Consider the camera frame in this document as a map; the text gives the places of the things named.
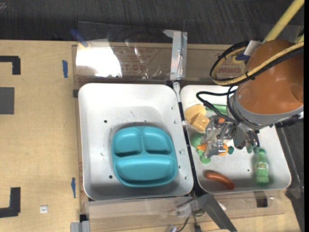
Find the dark background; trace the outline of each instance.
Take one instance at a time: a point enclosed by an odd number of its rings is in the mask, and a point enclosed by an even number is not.
[[[274,24],[292,1],[0,0],[0,39],[75,40],[69,30],[77,29],[78,21],[183,30],[185,20],[197,20],[210,30],[218,30],[215,37],[222,44],[225,39],[220,38],[220,31],[233,33],[227,24],[244,23],[247,30]],[[289,24],[304,26],[304,12],[303,7]],[[225,26],[218,28],[220,22]],[[197,28],[189,42],[207,43],[205,37]],[[293,159],[288,159],[294,177],[289,196],[304,230],[304,192],[301,191],[300,199],[293,194],[299,187],[298,178],[300,182],[304,180],[304,121],[285,128],[284,134],[293,155]]]

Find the green bottle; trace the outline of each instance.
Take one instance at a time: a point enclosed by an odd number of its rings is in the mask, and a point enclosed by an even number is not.
[[[261,186],[265,186],[269,183],[268,163],[264,149],[259,149],[257,153],[257,159],[255,162],[255,181]]]

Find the bottle label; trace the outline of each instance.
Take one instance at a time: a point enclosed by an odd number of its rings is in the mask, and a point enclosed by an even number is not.
[[[264,161],[259,161],[256,163],[256,169],[266,169],[268,170],[268,164]]]

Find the white square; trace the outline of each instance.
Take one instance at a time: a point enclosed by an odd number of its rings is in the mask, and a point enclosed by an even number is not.
[[[48,205],[41,205],[40,213],[47,213],[47,212],[48,212]]]

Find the brown toy sausage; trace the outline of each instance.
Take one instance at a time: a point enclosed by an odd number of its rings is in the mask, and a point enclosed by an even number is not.
[[[216,180],[216,181],[223,183],[229,190],[232,190],[235,187],[234,182],[231,181],[226,176],[224,176],[223,174],[219,174],[219,173],[212,172],[212,171],[207,171],[205,173],[205,177],[209,180]]]

